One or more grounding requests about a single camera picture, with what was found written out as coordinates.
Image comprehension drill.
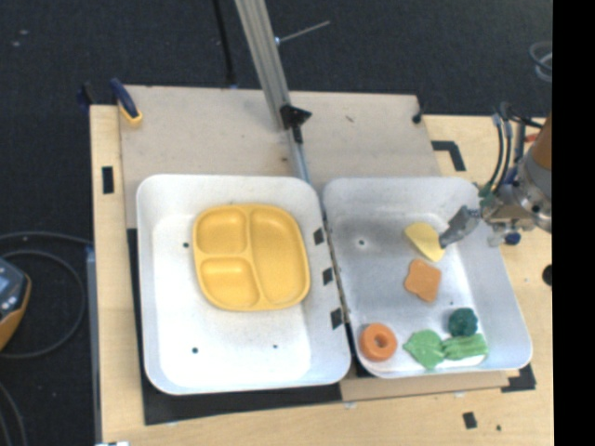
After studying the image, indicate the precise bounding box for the light green lettuce leaf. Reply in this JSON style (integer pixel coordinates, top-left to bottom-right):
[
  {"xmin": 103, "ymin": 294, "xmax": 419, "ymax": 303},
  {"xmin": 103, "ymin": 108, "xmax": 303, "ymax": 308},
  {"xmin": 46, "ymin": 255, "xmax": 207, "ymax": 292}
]
[{"xmin": 402, "ymin": 329, "xmax": 445, "ymax": 371}]

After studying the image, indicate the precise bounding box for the thin black and white rod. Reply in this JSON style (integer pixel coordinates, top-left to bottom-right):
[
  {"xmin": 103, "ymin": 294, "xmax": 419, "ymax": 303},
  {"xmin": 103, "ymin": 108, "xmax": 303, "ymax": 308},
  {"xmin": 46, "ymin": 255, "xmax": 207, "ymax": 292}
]
[{"xmin": 288, "ymin": 125, "xmax": 353, "ymax": 341}]

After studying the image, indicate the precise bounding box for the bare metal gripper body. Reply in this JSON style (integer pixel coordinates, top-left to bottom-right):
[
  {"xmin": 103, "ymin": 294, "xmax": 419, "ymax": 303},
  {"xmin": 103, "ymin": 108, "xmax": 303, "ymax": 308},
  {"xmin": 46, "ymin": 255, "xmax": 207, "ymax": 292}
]
[{"xmin": 480, "ymin": 181, "xmax": 553, "ymax": 233}]

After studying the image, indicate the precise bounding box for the black cylinder on white bracket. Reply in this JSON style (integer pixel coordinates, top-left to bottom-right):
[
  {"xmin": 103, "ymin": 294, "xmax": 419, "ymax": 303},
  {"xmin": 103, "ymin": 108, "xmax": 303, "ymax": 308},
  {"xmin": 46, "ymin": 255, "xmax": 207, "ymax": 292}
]
[{"xmin": 486, "ymin": 230, "xmax": 522, "ymax": 249}]

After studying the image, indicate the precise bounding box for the yellow divided plate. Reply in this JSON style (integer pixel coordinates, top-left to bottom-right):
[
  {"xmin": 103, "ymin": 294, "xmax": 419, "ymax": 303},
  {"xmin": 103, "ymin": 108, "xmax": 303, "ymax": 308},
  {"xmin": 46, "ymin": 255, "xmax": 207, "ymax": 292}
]
[{"xmin": 192, "ymin": 203, "xmax": 311, "ymax": 313}]

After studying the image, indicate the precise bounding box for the orange doughnut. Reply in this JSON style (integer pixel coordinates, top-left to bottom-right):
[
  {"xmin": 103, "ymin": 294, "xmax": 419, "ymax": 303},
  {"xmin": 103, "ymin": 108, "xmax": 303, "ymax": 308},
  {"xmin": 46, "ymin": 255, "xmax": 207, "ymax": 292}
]
[{"xmin": 358, "ymin": 321, "xmax": 399, "ymax": 362}]

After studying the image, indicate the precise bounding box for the light green ridged vegetable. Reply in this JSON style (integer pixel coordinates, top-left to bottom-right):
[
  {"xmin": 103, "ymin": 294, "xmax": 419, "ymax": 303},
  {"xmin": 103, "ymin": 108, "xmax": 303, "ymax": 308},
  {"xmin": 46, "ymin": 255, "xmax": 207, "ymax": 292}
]
[{"xmin": 440, "ymin": 333, "xmax": 490, "ymax": 361}]

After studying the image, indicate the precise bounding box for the white plastic tray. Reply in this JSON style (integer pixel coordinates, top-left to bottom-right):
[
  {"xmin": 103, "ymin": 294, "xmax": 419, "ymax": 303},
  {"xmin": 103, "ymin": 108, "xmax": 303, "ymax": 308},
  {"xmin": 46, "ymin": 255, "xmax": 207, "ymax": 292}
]
[
  {"xmin": 320, "ymin": 176, "xmax": 535, "ymax": 380},
  {"xmin": 135, "ymin": 173, "xmax": 352, "ymax": 397}
]

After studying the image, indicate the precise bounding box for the orange toast slice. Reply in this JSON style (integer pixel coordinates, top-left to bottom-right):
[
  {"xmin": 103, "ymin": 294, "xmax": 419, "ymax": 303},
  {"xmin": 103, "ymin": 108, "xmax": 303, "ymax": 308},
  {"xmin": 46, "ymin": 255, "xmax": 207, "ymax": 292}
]
[{"xmin": 403, "ymin": 258, "xmax": 443, "ymax": 304}]

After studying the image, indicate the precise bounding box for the yellow cheese slice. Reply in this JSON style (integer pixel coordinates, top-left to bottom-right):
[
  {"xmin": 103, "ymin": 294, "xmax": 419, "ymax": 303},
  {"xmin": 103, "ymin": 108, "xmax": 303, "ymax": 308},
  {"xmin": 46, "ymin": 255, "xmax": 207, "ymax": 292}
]
[{"xmin": 403, "ymin": 221, "xmax": 446, "ymax": 264}]

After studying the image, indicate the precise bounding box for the pale brown flat board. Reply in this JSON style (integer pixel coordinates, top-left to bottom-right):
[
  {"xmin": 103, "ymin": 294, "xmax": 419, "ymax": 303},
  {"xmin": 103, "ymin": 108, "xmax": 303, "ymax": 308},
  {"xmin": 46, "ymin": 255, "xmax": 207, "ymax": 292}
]
[{"xmin": 118, "ymin": 84, "xmax": 512, "ymax": 402}]

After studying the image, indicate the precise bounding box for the dark green broccoli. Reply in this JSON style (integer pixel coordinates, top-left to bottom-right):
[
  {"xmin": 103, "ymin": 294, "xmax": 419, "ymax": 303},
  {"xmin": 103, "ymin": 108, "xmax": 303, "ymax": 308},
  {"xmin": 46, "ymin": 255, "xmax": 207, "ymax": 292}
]
[{"xmin": 447, "ymin": 307, "xmax": 480, "ymax": 338}]

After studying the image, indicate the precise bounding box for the black block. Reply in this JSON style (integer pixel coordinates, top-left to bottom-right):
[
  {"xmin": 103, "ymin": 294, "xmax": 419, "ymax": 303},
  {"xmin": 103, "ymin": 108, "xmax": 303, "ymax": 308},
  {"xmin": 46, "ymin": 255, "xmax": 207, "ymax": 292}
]
[{"xmin": 278, "ymin": 103, "xmax": 313, "ymax": 132}]

